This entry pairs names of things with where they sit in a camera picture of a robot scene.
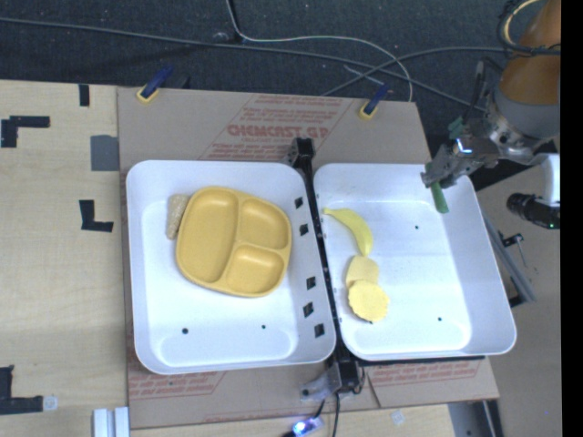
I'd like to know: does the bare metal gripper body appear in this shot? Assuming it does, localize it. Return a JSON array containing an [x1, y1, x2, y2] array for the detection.
[[448, 103, 556, 170]]

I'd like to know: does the green toy vegetable stalk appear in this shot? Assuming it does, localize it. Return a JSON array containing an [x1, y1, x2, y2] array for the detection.
[[430, 180, 451, 214]]

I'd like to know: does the yellow banana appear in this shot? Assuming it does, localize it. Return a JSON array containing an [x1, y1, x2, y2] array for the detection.
[[322, 207, 375, 259]]

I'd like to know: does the white plastic tray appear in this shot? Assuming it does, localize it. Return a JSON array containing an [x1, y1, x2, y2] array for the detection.
[[125, 158, 338, 376], [312, 162, 518, 362]]

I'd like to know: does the yellow smooth round slice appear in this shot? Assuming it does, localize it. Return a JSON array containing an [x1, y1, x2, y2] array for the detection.
[[343, 255, 381, 290]]

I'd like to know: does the yellow wavy-edged round slice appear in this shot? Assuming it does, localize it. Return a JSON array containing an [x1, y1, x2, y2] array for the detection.
[[347, 279, 392, 324]]

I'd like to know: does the yellow divided plate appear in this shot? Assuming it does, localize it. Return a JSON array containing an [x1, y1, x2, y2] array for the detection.
[[174, 185, 293, 299]]

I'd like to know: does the brown cardboard board, red print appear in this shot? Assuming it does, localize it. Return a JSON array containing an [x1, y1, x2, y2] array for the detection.
[[116, 86, 501, 430]]

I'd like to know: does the black cylinder on white bracket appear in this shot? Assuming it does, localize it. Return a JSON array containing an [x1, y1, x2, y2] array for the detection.
[[506, 151, 562, 231]]

